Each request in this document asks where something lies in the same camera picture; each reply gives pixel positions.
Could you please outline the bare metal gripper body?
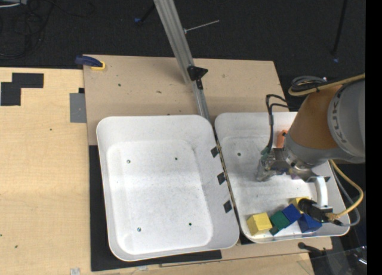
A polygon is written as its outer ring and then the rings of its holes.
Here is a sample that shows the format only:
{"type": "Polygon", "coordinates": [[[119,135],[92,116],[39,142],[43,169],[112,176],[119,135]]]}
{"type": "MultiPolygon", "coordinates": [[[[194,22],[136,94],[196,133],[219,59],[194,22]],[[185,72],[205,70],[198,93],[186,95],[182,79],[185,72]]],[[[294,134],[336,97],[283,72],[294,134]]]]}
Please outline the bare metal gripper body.
{"type": "Polygon", "coordinates": [[[291,178],[299,178],[304,182],[314,182],[318,175],[312,170],[313,166],[303,162],[286,148],[265,147],[261,151],[260,164],[266,170],[284,169],[291,178]]]}

